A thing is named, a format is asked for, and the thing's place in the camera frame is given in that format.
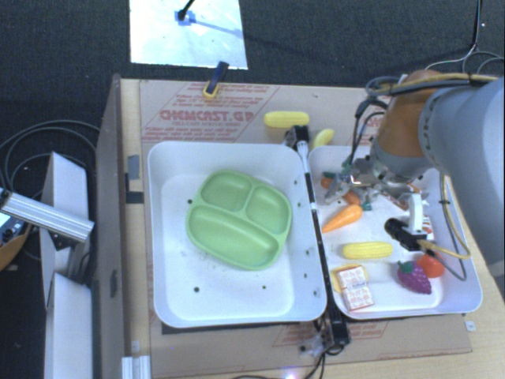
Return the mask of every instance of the toy carrot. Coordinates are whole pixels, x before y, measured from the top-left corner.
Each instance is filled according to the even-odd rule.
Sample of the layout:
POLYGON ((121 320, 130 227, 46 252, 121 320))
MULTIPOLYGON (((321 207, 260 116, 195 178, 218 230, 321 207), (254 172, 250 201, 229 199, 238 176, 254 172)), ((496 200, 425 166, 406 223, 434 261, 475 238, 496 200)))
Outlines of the toy carrot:
POLYGON ((328 223, 326 223, 321 231, 323 233, 328 233, 339 227, 346 226, 356 222, 363 215, 363 209, 360 205, 351 204, 346 206, 342 211, 333 216, 328 223))
POLYGON ((345 195, 342 195, 342 198, 344 198, 349 205, 351 204, 361 205, 360 197, 351 189, 347 191, 345 195))

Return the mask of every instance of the black cable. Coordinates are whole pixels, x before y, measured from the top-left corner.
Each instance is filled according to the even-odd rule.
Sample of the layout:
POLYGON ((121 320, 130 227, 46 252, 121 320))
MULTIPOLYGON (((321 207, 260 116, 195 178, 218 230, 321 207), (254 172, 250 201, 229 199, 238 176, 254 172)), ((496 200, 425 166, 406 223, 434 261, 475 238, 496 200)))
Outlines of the black cable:
MULTIPOLYGON (((359 140, 357 139, 357 126, 359 124, 361 116, 364 114, 364 112, 371 105, 375 105, 377 107, 381 107, 384 110, 387 109, 387 104, 384 101, 380 101, 379 99, 369 98, 369 99, 366 99, 365 101, 363 101, 362 103, 360 103, 360 105, 356 109, 356 114, 354 115, 354 117, 356 119, 354 121, 354 129, 353 129, 353 137, 352 137, 352 147, 351 147, 350 156, 347 158, 347 162, 349 164, 351 164, 353 162, 354 155, 356 154, 356 151, 357 151, 357 146, 360 143, 360 139, 359 140)), ((366 122, 368 122, 370 118, 371 118, 371 116, 369 115, 368 118, 365 119, 365 122, 364 122, 365 125, 366 125, 366 122)))
POLYGON ((381 77, 375 77, 371 79, 365 86, 365 91, 368 94, 368 96, 374 96, 373 90, 374 89, 380 89, 383 88, 383 85, 389 85, 389 84, 398 84, 400 82, 399 77, 395 76, 381 76, 381 77))
POLYGON ((477 8, 475 10, 475 21, 473 22, 473 36, 471 47, 477 47, 477 42, 479 38, 479 27, 481 26, 481 11, 482 11, 482 0, 477 0, 477 8))
MULTIPOLYGON (((449 234, 451 235, 451 240, 452 240, 452 244, 454 246, 454 251, 459 254, 458 243, 456 242, 455 234, 452 231, 452 226, 451 226, 451 223, 449 222, 449 216, 447 215, 447 208, 444 205, 445 198, 443 197, 443 194, 442 194, 442 192, 443 192, 443 184, 444 183, 445 182, 443 180, 443 175, 440 174, 440 181, 439 181, 439 184, 440 184, 440 204, 442 205, 443 218, 445 219, 445 223, 447 225, 447 228, 449 229, 449 234)), ((447 263, 444 260, 442 260, 440 257, 438 257, 436 254, 433 254, 433 257, 436 260, 438 260, 445 268, 447 268, 447 270, 453 276, 455 276, 456 278, 458 278, 461 281, 466 281, 466 270, 465 270, 465 266, 463 265, 463 261, 462 261, 461 258, 459 258, 458 261, 459 261, 459 264, 461 265, 461 270, 463 271, 462 276, 460 276, 454 269, 452 269, 451 267, 449 267, 447 265, 447 263)))
POLYGON ((23 248, 23 254, 24 254, 26 257, 28 257, 28 258, 30 258, 31 260, 33 260, 33 261, 41 262, 40 257, 37 257, 36 255, 34 255, 34 254, 30 253, 30 252, 29 252, 27 249, 25 249, 25 248, 23 248))
POLYGON ((84 254, 84 255, 82 256, 82 258, 80 259, 79 269, 77 270, 77 276, 80 276, 80 273, 82 272, 82 266, 83 266, 83 264, 84 264, 84 260, 85 260, 86 258, 89 258, 89 257, 90 257, 90 255, 91 255, 91 250, 89 250, 86 254, 84 254))
POLYGON ((365 118, 365 120, 363 121, 363 126, 361 127, 360 133, 359 133, 359 135, 357 136, 357 139, 356 139, 356 147, 360 144, 360 141, 363 138, 363 134, 365 133, 368 121, 370 119, 372 119, 373 117, 383 116, 384 114, 386 114, 385 111, 376 111, 376 112, 372 112, 368 117, 365 118))
MULTIPOLYGON (((320 375, 319 375, 319 379, 321 379, 324 374, 325 359, 326 359, 326 353, 323 353, 319 357, 319 359, 317 360, 316 364, 311 369, 311 371, 309 373, 307 373, 307 375, 305 375, 303 379, 310 379, 312 376, 314 376, 314 373, 316 373, 319 368, 321 368, 320 375)), ((240 375, 240 376, 232 377, 231 379, 277 379, 277 378, 265 377, 265 376, 260 376, 260 375, 240 375)))
POLYGON ((344 347, 334 345, 328 351, 326 351, 326 355, 330 355, 332 357, 335 357, 335 356, 339 355, 342 351, 344 351, 344 347))
POLYGON ((498 62, 498 61, 505 62, 505 58, 497 57, 497 58, 490 58, 490 59, 484 60, 481 63, 481 65, 477 68, 477 71, 475 73, 479 74, 482 71, 482 68, 484 68, 487 64, 489 64, 491 62, 498 62))
POLYGON ((0 168, 0 184, 2 184, 1 188, 7 189, 6 180, 3 178, 3 171, 1 168, 0 168))
POLYGON ((488 81, 480 81, 475 79, 470 80, 443 80, 443 81, 432 81, 428 83, 412 84, 402 87, 401 84, 397 86, 391 86, 388 92, 370 92, 371 96, 400 96, 402 94, 408 94, 411 92, 418 92, 420 90, 426 90, 430 88, 448 88, 448 87, 462 87, 462 86, 480 86, 487 84, 488 81))
MULTIPOLYGON (((33 160, 36 160, 36 159, 42 159, 44 157, 51 157, 51 154, 52 153, 42 153, 42 154, 39 154, 39 155, 34 155, 32 157, 28 157, 27 159, 23 160, 21 163, 19 163, 17 165, 17 167, 14 169, 14 171, 12 172, 12 174, 10 175, 10 185, 11 185, 11 190, 13 192, 17 192, 16 189, 15 189, 15 186, 14 186, 14 181, 16 179, 16 176, 17 176, 17 173, 19 172, 19 170, 25 166, 26 164, 30 163, 31 161, 33 160)), ((79 159, 76 159, 75 157, 72 157, 72 156, 69 156, 69 155, 64 155, 64 154, 60 154, 60 156, 63 156, 65 157, 66 159, 68 160, 71 160, 73 161, 74 163, 77 163, 78 165, 80 165, 81 167, 86 167, 86 164, 83 162, 83 161, 80 161, 79 159)))
POLYGON ((462 73, 469 73, 468 69, 466 68, 466 65, 471 58, 475 58, 476 56, 482 56, 482 55, 491 56, 493 58, 500 57, 498 54, 489 51, 474 51, 463 59, 462 73))
POLYGON ((87 139, 84 135, 74 131, 74 130, 71 130, 71 129, 67 129, 67 128, 61 128, 61 127, 57 127, 57 126, 48 126, 48 127, 42 127, 42 128, 38 128, 38 129, 31 129, 29 130, 28 132, 25 132, 25 133, 22 133, 10 146, 9 150, 7 151, 7 154, 6 154, 6 159, 5 159, 5 164, 4 164, 4 172, 5 172, 5 178, 6 178, 6 184, 7 184, 7 187, 9 187, 10 189, 12 189, 12 184, 11 184, 11 181, 9 180, 9 160, 10 160, 10 156, 13 152, 13 150, 16 148, 16 146, 24 139, 26 139, 27 137, 30 137, 31 135, 35 134, 35 133, 40 133, 40 132, 47 132, 47 131, 56 131, 56 132, 63 132, 63 133, 69 133, 75 137, 78 137, 80 138, 93 152, 95 151, 95 146, 92 142, 90 142, 89 139, 87 139))
POLYGON ((7 139, 6 141, 3 141, 1 144, 0 144, 0 150, 3 149, 4 146, 7 146, 7 144, 10 142, 10 141, 13 141, 15 140, 17 137, 19 137, 20 135, 22 135, 23 133, 25 132, 29 132, 30 130, 32 129, 36 129, 36 128, 40 128, 40 127, 43 127, 43 126, 49 126, 49 125, 59 125, 59 124, 69 124, 69 125, 77 125, 77 126, 83 126, 84 128, 88 128, 88 129, 91 129, 91 130, 94 130, 95 132, 100 132, 100 128, 90 124, 90 123, 86 123, 86 122, 82 122, 82 121, 73 121, 71 119, 57 119, 55 121, 46 121, 46 122, 41 122, 41 123, 38 123, 34 126, 29 126, 28 128, 25 128, 23 130, 21 130, 20 132, 14 134, 13 136, 11 136, 9 139, 7 139))

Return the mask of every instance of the wire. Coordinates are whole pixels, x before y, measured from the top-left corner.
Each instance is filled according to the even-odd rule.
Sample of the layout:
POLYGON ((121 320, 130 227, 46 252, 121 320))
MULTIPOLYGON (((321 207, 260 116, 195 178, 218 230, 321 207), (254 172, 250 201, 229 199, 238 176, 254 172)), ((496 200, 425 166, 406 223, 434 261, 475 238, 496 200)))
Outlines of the wire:
MULTIPOLYGON (((357 126, 359 125, 359 121, 361 119, 361 116, 363 116, 364 112, 371 105, 375 105, 377 107, 381 107, 384 110, 387 109, 387 104, 384 101, 380 101, 379 99, 374 99, 374 98, 368 98, 368 99, 366 99, 365 101, 363 101, 362 103, 360 103, 360 105, 357 107, 356 113, 354 115, 354 117, 356 118, 356 120, 354 122, 353 137, 352 137, 353 142, 352 142, 351 153, 350 153, 350 156, 348 157, 348 159, 346 160, 346 162, 348 164, 351 164, 353 162, 354 155, 356 154, 356 151, 357 151, 357 146, 359 145, 359 142, 361 140, 361 138, 359 140, 357 140, 357 126)), ((366 125, 366 122, 368 122, 370 118, 371 117, 369 115, 368 118, 365 119, 365 122, 364 122, 365 125, 366 125)))
POLYGON ((498 61, 501 61, 501 62, 504 62, 505 61, 505 58, 503 57, 498 57, 498 58, 490 58, 488 60, 484 60, 481 65, 477 68, 477 72, 475 72, 476 74, 479 74, 482 70, 483 67, 485 67, 487 64, 491 63, 491 62, 498 62, 498 61))
POLYGON ((84 260, 87 258, 89 259, 89 257, 91 256, 91 252, 88 251, 85 255, 83 255, 81 258, 80 258, 80 262, 79 262, 79 269, 77 270, 77 276, 80 275, 80 273, 83 271, 82 267, 84 265, 84 260))
POLYGON ((386 114, 386 111, 376 111, 376 112, 372 112, 368 117, 365 118, 365 120, 363 121, 363 125, 361 126, 360 133, 356 139, 356 147, 360 144, 360 141, 363 138, 363 135, 366 131, 366 126, 368 124, 368 121, 370 119, 372 119, 373 117, 384 116, 384 114, 386 114))
POLYGON ((472 54, 468 55, 468 57, 465 58, 465 60, 463 61, 463 64, 462 64, 462 73, 469 73, 469 71, 466 69, 466 65, 467 65, 468 61, 471 58, 474 58, 476 56, 482 56, 482 55, 492 56, 493 58, 500 58, 500 56, 498 54, 495 54, 493 52, 489 52, 489 51, 475 51, 472 54))
POLYGON ((365 85, 365 91, 370 96, 372 94, 372 88, 382 88, 383 86, 390 84, 398 84, 400 82, 400 77, 394 76, 380 76, 371 79, 365 85))
POLYGON ((6 185, 6 180, 4 179, 3 177, 3 172, 2 172, 2 169, 0 168, 0 184, 2 184, 2 187, 3 188, 7 188, 7 185, 6 185))
MULTIPOLYGON (((39 154, 39 155, 34 155, 32 157, 28 157, 27 159, 25 159, 21 163, 19 163, 17 165, 17 167, 14 169, 14 171, 12 172, 12 174, 10 175, 10 178, 9 178, 10 184, 11 184, 11 190, 13 192, 16 192, 16 190, 14 188, 14 180, 16 179, 17 173, 19 172, 19 170, 23 166, 25 166, 27 163, 30 163, 31 161, 36 160, 36 159, 41 159, 43 157, 51 157, 51 154, 52 153, 43 153, 43 154, 39 154)), ((79 159, 76 159, 75 157, 68 156, 68 155, 61 155, 61 156, 65 157, 68 160, 72 160, 74 163, 77 163, 77 164, 79 164, 82 167, 86 167, 86 164, 84 162, 80 161, 79 159)))
POLYGON ((426 250, 439 251, 441 253, 448 254, 452 257, 456 257, 461 260, 468 260, 469 258, 472 257, 472 254, 471 254, 468 246, 466 245, 465 240, 458 233, 458 230, 456 229, 456 226, 455 226, 455 222, 452 219, 451 213, 449 212, 449 208, 448 208, 449 201, 447 199, 447 176, 445 174, 440 175, 440 180, 441 180, 440 192, 442 195, 441 203, 442 203, 442 207, 443 207, 443 214, 446 218, 447 226, 449 227, 449 231, 456 237, 459 244, 466 251, 466 254, 460 254, 460 253, 456 253, 454 251, 444 249, 443 247, 439 247, 434 242, 429 242, 428 240, 417 240, 417 242, 419 243, 419 245, 421 247, 423 247, 426 250))
POLYGON ((494 76, 483 76, 480 74, 470 75, 466 73, 445 73, 401 84, 389 84, 387 87, 381 87, 375 90, 373 89, 373 85, 375 83, 374 80, 372 80, 367 84, 367 93, 369 96, 374 98, 378 96, 397 96, 427 88, 486 84, 496 79, 497 77, 494 76))
POLYGON ((477 11, 475 13, 475 23, 474 23, 474 27, 473 27, 473 41, 472 41, 472 45, 471 45, 468 53, 459 59, 444 60, 441 62, 432 63, 431 65, 426 66, 425 70, 428 70, 428 69, 432 68, 433 66, 445 65, 445 64, 449 64, 449 63, 458 63, 458 62, 464 63, 465 60, 477 49, 479 34, 480 34, 480 30, 481 30, 480 29, 481 8, 482 8, 482 0, 477 0, 477 11))
POLYGON ((334 345, 332 348, 330 348, 328 351, 326 351, 326 354, 335 357, 336 355, 338 355, 342 351, 344 351, 344 347, 337 347, 337 349, 335 351, 333 351, 334 347, 337 347, 337 346, 334 345))
MULTIPOLYGON (((326 353, 323 353, 319 359, 317 360, 316 364, 314 367, 310 370, 307 375, 304 376, 303 379, 310 379, 312 376, 314 376, 314 373, 317 372, 319 368, 321 368, 320 374, 319 374, 319 379, 321 379, 324 375, 324 367, 326 365, 326 353)), ((232 377, 231 379, 276 379, 274 377, 265 377, 265 376, 260 376, 260 375, 240 375, 236 377, 232 377)))
POLYGON ((60 128, 60 127, 57 127, 57 126, 48 126, 48 127, 42 127, 42 128, 38 128, 38 129, 31 129, 29 130, 28 132, 25 132, 25 133, 22 133, 10 146, 7 154, 6 154, 6 159, 5 159, 5 164, 4 164, 4 172, 5 172, 5 182, 7 184, 7 187, 12 189, 12 183, 9 179, 9 160, 10 160, 10 156, 13 152, 13 150, 16 148, 16 146, 19 144, 19 142, 21 142, 22 140, 24 140, 25 138, 35 134, 35 133, 40 133, 40 132, 47 132, 47 131, 59 131, 59 132, 63 132, 63 133, 69 133, 75 137, 78 137, 80 138, 93 152, 95 151, 95 146, 93 145, 92 142, 90 142, 89 139, 87 139, 84 135, 81 135, 80 133, 74 131, 74 130, 71 130, 71 129, 68 129, 68 128, 60 128))
POLYGON ((30 253, 27 249, 23 249, 23 254, 33 261, 41 262, 40 257, 37 257, 36 255, 30 253))
POLYGON ((58 124, 69 124, 69 125, 77 125, 77 126, 83 126, 85 128, 89 128, 91 130, 94 130, 96 132, 100 132, 100 128, 90 124, 90 123, 86 123, 86 122, 82 122, 82 121, 73 121, 71 119, 57 119, 55 121, 46 121, 46 122, 41 122, 41 123, 38 123, 34 126, 29 126, 28 128, 26 129, 23 129, 22 131, 16 133, 15 135, 11 136, 9 139, 7 139, 6 141, 3 141, 1 144, 0 144, 0 149, 2 149, 4 146, 6 146, 9 142, 13 141, 14 139, 16 139, 17 137, 19 137, 20 135, 22 135, 23 133, 25 132, 28 132, 32 129, 37 129, 37 128, 40 128, 40 127, 43 127, 43 126, 49 126, 49 125, 58 125, 58 124))
POLYGON ((461 259, 459 260, 459 264, 461 264, 463 276, 460 276, 454 269, 452 269, 449 265, 447 265, 447 262, 445 262, 443 260, 443 258, 439 257, 435 252, 428 250, 428 251, 426 251, 426 253, 428 253, 431 257, 435 258, 441 265, 443 265, 452 275, 454 275, 460 281, 466 281, 466 270, 463 267, 463 263, 462 263, 461 259))

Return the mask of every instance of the green plate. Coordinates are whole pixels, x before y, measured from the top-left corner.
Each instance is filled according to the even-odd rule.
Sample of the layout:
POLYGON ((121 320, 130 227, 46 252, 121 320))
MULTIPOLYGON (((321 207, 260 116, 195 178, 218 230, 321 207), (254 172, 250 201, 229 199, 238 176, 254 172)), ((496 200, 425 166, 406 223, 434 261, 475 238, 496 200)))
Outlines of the green plate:
POLYGON ((209 254, 249 270, 279 256, 291 226, 291 206, 276 188, 238 171, 211 174, 186 216, 191 241, 209 254))

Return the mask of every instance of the toy tomato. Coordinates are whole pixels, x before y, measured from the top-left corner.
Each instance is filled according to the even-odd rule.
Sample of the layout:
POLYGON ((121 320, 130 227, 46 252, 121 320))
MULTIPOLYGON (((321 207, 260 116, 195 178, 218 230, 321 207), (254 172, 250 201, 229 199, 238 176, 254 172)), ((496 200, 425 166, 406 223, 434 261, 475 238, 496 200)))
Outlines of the toy tomato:
POLYGON ((443 264, 427 253, 421 256, 416 262, 417 265, 423 268, 423 271, 428 278, 437 278, 445 271, 443 264))

